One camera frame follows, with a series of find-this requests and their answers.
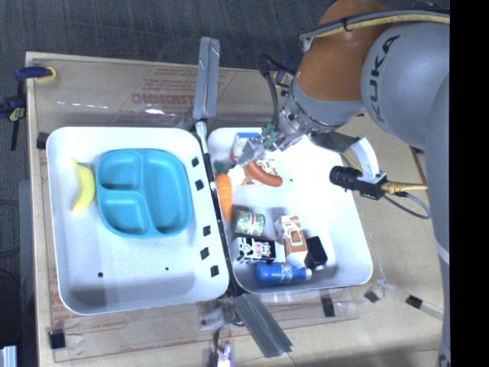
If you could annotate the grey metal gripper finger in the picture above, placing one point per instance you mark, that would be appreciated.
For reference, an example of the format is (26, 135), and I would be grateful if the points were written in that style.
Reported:
(250, 150)

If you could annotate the blue divided plate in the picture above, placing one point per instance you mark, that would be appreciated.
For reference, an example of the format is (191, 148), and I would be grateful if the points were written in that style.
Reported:
(168, 189)

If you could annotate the green can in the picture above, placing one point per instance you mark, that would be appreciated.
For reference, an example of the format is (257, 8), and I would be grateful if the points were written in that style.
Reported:
(249, 223)

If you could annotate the blue bottle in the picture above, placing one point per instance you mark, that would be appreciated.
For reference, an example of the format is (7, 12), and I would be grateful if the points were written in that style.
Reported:
(275, 273)

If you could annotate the orange carrot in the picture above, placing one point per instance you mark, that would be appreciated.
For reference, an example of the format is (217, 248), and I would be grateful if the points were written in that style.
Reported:
(224, 193)

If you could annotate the brown and white carton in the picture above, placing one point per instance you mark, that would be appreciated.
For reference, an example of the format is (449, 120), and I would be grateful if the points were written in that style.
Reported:
(292, 239)

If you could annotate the black box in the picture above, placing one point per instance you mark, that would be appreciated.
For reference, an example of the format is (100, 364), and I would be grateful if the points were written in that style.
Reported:
(316, 251)

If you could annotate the white and blue carton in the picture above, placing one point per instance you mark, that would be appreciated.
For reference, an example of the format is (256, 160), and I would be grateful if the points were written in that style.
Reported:
(238, 145)

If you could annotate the yellow banana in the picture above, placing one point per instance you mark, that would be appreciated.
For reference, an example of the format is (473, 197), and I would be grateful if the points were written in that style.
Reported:
(86, 189)

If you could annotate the black and white cow carton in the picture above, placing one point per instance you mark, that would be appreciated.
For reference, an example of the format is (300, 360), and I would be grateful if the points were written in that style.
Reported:
(258, 250)

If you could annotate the black cylinder on white bracket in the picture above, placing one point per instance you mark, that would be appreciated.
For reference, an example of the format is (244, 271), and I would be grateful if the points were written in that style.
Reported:
(363, 182)

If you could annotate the brown cardboard board red print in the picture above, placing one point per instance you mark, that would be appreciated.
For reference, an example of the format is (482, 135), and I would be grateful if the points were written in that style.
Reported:
(95, 90)

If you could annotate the orange sausage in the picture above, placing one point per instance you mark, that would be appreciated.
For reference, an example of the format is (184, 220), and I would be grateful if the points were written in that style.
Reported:
(267, 178)

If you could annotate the white plastic tray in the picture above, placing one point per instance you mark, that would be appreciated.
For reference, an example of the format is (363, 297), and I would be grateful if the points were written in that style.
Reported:
(324, 224)
(130, 266)

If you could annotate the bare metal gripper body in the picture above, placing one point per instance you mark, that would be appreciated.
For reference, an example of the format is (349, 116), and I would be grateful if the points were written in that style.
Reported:
(295, 125)

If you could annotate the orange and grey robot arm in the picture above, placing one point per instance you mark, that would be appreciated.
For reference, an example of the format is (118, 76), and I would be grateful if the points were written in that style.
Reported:
(405, 75)

